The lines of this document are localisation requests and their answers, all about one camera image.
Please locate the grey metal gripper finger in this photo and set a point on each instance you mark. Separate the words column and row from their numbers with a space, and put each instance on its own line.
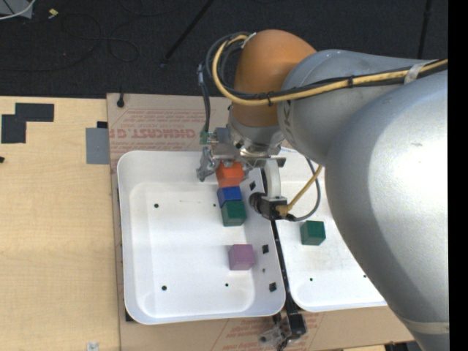
column 205, row 168
column 249, row 169

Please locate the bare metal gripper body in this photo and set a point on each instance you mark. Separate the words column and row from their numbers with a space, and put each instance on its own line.
column 256, row 153

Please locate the orange cube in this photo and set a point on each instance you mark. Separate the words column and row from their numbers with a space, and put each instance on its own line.
column 229, row 176

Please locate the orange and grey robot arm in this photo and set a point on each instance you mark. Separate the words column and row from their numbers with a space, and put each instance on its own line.
column 384, row 166

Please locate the blue cube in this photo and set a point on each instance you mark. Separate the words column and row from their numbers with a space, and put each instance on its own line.
column 229, row 195

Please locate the green cube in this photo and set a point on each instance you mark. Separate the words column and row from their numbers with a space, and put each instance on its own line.
column 234, row 214
column 312, row 233

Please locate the brown cardboard board red print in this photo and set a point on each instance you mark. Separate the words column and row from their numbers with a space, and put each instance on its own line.
column 164, row 123

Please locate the white plastic tray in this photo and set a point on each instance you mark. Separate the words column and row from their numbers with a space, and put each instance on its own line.
column 183, row 251
column 329, row 272

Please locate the purple cube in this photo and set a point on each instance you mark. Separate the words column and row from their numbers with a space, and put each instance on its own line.
column 241, row 257

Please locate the black cylinder on white bracket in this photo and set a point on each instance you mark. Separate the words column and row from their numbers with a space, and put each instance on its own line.
column 268, row 207

